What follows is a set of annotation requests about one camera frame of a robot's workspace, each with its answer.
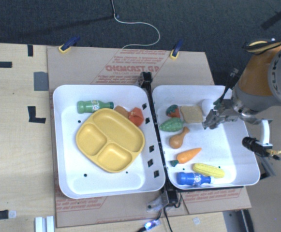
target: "yellow plate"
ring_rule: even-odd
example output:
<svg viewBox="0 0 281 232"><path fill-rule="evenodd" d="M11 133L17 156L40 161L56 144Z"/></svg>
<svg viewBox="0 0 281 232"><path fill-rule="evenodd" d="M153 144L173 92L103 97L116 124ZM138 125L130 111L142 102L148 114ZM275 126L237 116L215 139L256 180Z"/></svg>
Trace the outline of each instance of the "yellow plate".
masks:
<svg viewBox="0 0 281 232"><path fill-rule="evenodd" d="M76 135L80 151L102 169L126 169L145 145L142 131L118 112L103 108L93 113Z"/></svg>

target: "toy bottle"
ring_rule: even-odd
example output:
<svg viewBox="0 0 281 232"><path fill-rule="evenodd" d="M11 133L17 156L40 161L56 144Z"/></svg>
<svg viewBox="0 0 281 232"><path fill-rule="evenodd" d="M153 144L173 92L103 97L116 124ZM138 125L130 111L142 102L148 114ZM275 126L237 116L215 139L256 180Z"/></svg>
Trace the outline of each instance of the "toy bottle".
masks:
<svg viewBox="0 0 281 232"><path fill-rule="evenodd" d="M212 184L214 177L204 176L199 173L177 173L177 183L179 185L200 186L203 183Z"/></svg>
<svg viewBox="0 0 281 232"><path fill-rule="evenodd" d="M113 102L102 102L102 101L78 101L77 110L78 113L94 113L101 108L110 108L113 109Z"/></svg>

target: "white tray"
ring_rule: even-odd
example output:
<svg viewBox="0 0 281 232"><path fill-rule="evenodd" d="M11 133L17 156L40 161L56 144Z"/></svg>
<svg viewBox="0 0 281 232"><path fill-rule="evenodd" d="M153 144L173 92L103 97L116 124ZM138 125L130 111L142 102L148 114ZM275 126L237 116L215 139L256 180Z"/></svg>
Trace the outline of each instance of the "white tray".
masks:
<svg viewBox="0 0 281 232"><path fill-rule="evenodd" d="M149 119L139 127L145 136L145 146L135 161L123 172L109 173L101 169L78 149L75 136L81 124L91 114L79 114L78 101L113 102L130 111L143 109ZM145 91L129 85L63 85L53 94L59 186L74 199L156 191L165 183L165 173Z"/></svg>
<svg viewBox="0 0 281 232"><path fill-rule="evenodd" d="M199 105L204 99L218 99L224 91L224 86L158 86L153 91L153 100L158 125L165 122L169 117L166 109L173 104ZM225 98L228 99L231 92L227 92ZM260 178L260 171L255 154L244 146L242 139L248 136L246 126L242 120L237 122L226 122L220 124L218 128L204 130L201 123L184 123L190 129L185 135L183 145L179 149L173 149L169 145L169 138L179 132L165 132L160 130L161 143L163 146L164 158L167 172L172 184L179 189L206 189L225 188L236 186L254 185ZM176 159L176 155L181 151L191 148L202 147L191 161L185 164L178 164L173 167L171 160ZM211 185L201 187L191 187L179 185L176 181L178 172L193 172L193 163L205 163L221 167L225 171L225 177L216 178Z"/></svg>

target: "blue bottle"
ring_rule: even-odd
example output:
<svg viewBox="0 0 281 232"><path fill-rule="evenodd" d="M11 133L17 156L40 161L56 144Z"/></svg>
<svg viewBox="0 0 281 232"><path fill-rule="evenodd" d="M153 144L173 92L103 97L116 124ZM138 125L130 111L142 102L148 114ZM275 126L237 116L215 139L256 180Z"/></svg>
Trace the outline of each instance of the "blue bottle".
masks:
<svg viewBox="0 0 281 232"><path fill-rule="evenodd" d="M199 173L177 173L177 183L179 185L200 186L203 183L212 184L214 177L204 176Z"/></svg>

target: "black fabric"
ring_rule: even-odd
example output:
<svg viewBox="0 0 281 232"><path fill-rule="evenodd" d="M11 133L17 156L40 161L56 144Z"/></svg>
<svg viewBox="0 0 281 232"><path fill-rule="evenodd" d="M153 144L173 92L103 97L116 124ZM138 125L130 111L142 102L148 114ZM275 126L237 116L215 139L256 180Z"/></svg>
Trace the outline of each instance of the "black fabric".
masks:
<svg viewBox="0 0 281 232"><path fill-rule="evenodd" d="M225 85L233 68L243 70L251 55L242 45L281 39L281 0L114 0L119 19L147 22L161 40L146 49L205 52L215 84ZM120 48L150 44L157 33L146 25L123 25L110 0L0 0L0 42Z"/></svg>

